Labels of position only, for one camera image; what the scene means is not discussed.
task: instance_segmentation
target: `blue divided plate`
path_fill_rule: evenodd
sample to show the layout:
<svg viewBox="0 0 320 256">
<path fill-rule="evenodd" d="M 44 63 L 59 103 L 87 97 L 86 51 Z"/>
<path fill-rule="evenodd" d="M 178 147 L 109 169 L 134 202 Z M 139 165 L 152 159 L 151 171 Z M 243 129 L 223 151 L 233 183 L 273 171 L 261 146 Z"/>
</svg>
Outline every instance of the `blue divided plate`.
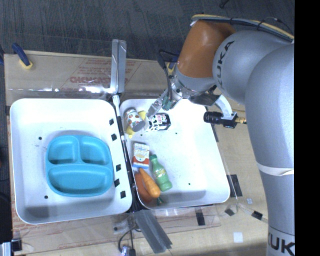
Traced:
<svg viewBox="0 0 320 256">
<path fill-rule="evenodd" d="M 114 170 L 110 149 L 101 139 L 63 135 L 48 145 L 46 179 L 50 188 L 67 197 L 93 197 L 110 189 Z"/>
</svg>

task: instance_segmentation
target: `carrot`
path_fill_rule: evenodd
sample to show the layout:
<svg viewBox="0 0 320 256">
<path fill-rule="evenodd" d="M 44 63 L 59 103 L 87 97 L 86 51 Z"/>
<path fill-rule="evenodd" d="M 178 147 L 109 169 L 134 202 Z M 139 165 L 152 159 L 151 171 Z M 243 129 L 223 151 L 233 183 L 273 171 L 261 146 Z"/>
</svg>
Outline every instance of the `carrot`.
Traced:
<svg viewBox="0 0 320 256">
<path fill-rule="evenodd" d="M 148 173 L 146 173 L 144 169 L 139 168 L 139 172 L 142 175 L 146 191 L 148 191 L 150 196 L 152 196 L 153 198 L 158 198 L 160 196 L 161 190 L 157 183 L 150 177 Z"/>
<path fill-rule="evenodd" d="M 153 197 L 146 190 L 141 173 L 135 172 L 134 179 L 135 179 L 136 189 L 139 194 L 139 197 L 143 200 L 143 202 L 150 203 Z"/>
</svg>

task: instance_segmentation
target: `white strap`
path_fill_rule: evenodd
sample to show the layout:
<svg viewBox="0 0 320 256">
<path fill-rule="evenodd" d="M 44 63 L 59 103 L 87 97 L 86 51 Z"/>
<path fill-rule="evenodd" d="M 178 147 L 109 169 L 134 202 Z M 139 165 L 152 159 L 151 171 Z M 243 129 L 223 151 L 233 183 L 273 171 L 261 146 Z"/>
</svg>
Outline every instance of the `white strap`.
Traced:
<svg viewBox="0 0 320 256">
<path fill-rule="evenodd" d="M 260 163 L 256 163 L 259 170 L 265 174 L 274 175 L 274 176 L 283 176 L 283 175 L 291 175 L 295 174 L 295 169 L 293 168 L 276 168 L 276 167 L 269 167 L 264 166 Z"/>
</svg>

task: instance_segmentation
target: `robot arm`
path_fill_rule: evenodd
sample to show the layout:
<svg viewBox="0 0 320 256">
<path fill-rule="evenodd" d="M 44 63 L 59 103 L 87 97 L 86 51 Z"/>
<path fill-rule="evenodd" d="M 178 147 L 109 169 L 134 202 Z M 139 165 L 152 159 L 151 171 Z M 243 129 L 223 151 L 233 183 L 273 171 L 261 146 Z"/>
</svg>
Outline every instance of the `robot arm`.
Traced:
<svg viewBox="0 0 320 256">
<path fill-rule="evenodd" d="M 266 195 L 267 255 L 295 255 L 294 38 L 251 20 L 260 30 L 236 32 L 226 19 L 214 21 L 193 24 L 169 81 L 172 93 L 164 91 L 148 114 L 172 109 L 183 98 L 216 104 L 225 119 L 236 113 L 223 95 L 245 105 Z M 215 86 L 223 95 L 213 94 Z"/>
</svg>

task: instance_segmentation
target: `green bottle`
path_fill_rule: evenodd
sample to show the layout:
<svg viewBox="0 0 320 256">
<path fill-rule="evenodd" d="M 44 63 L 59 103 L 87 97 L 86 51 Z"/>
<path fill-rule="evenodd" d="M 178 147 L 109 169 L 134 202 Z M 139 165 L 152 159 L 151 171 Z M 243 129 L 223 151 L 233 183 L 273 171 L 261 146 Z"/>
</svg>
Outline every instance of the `green bottle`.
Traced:
<svg viewBox="0 0 320 256">
<path fill-rule="evenodd" d="M 165 168 L 158 162 L 158 157 L 156 154 L 152 154 L 149 157 L 152 162 L 152 170 L 155 176 L 155 182 L 158 184 L 162 192 L 167 191 L 172 188 L 172 183 L 169 180 L 169 176 Z"/>
</svg>

